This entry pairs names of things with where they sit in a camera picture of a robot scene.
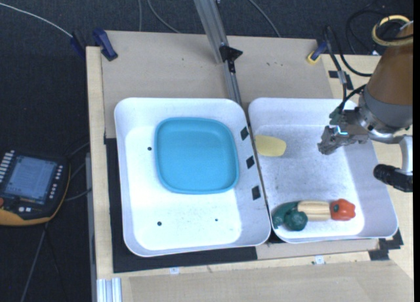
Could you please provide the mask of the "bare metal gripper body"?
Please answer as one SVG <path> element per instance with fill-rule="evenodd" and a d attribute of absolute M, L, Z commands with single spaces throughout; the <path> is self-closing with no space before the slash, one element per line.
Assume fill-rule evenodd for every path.
<path fill-rule="evenodd" d="M 331 113 L 331 128 L 334 134 L 346 135 L 346 145 L 374 140 L 385 144 L 398 144 L 405 135 L 398 135 L 399 128 L 392 127 L 374 116 L 370 110 L 355 108 Z"/>

